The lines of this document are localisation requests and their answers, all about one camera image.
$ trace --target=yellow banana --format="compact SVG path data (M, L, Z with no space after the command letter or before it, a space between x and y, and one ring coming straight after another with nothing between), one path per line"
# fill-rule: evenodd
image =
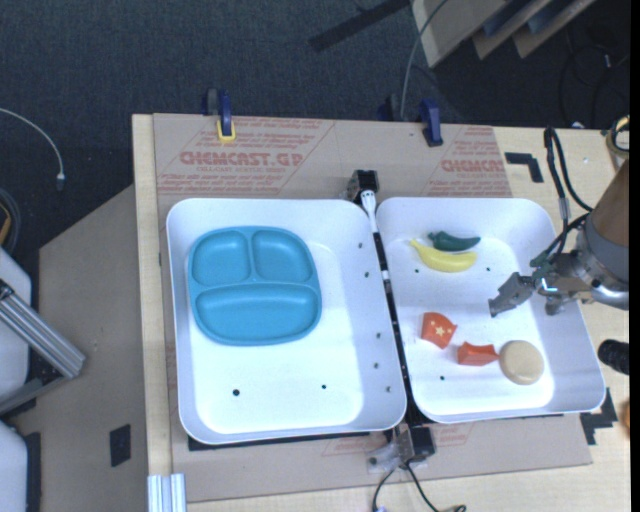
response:
M411 240L410 243L427 267L440 272L462 272L472 267L478 259L478 254L473 251L450 253L423 245L417 240Z

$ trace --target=dark carpet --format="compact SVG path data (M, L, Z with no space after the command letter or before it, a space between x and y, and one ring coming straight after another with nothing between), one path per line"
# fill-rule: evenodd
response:
M134 113L200 113L224 87L236 115L375 120L402 91L408 1L313 43L381 1L0 1L0 108L49 134L67 176L58 192L46 140L0 114L0 188L23 220L14 257L132 183ZM630 0L599 0L526 59L511 41L484 61L465 42L434 69L418 52L407 110L431 97L446 123L608 128L630 111L630 14Z

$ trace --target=clamp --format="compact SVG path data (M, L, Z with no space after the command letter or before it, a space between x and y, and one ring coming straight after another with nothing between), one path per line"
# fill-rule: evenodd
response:
M418 105L420 119L427 126L422 134L429 147L442 146L442 134L440 132L440 108L435 100L423 98Z
M221 142L236 140L236 128L231 117L231 98L226 89L207 89L202 99L202 115L218 114L216 127Z

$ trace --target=red toy food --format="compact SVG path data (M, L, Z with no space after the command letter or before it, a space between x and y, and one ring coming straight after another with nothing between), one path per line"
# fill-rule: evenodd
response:
M484 366L500 359L493 345L471 345L466 341L458 349L458 364Z
M440 313L425 313L422 316L422 334L420 337L436 344L440 348L445 348L449 345L457 327L451 320Z

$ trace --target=blue plate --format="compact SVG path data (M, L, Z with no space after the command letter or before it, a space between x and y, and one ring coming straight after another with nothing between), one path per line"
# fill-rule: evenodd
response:
M189 298L200 329L227 345L273 345L311 332L322 312L309 248L294 233L249 226L211 231L189 253Z

